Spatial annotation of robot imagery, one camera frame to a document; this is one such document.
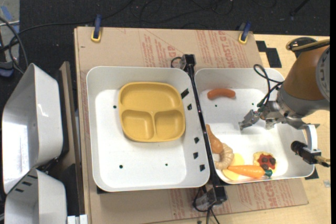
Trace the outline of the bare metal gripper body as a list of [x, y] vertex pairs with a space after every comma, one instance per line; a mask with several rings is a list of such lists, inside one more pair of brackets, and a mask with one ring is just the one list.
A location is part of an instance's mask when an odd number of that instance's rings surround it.
[[265, 128], [270, 130], [278, 123], [286, 124], [287, 107], [280, 101], [269, 101], [258, 109], [260, 118], [265, 121]]

